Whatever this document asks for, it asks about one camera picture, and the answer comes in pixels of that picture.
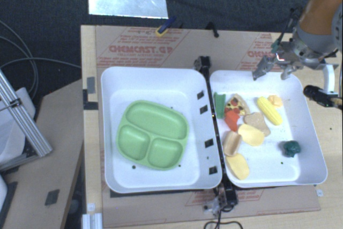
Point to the yellow toy corn cob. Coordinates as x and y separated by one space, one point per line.
269 110

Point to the tan toy hot dog bun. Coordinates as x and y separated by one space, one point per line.
231 143

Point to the white plastic tray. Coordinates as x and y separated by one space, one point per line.
150 88
292 158

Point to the beige toy bread slice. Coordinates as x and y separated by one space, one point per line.
258 122

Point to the thin black rod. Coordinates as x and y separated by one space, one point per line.
214 120

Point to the black cylinder on white bracket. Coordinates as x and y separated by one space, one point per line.
325 88

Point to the dark green toy broccoli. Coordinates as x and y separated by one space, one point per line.
290 148

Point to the brown cardboard board red print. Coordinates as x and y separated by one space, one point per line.
166 45

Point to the small yellow toy food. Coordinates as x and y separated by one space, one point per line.
276 100

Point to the toy pizza slice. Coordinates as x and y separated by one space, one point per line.
237 106

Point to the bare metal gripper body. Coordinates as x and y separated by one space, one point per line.
297 55

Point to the green toy vegetable stick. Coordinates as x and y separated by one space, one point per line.
220 104

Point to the green divided plate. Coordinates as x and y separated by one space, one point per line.
152 134

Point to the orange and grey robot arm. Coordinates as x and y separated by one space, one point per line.
319 13

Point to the yellow toy chip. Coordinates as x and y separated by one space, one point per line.
238 166
250 135

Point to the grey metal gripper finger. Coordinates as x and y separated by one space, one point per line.
287 71
261 68

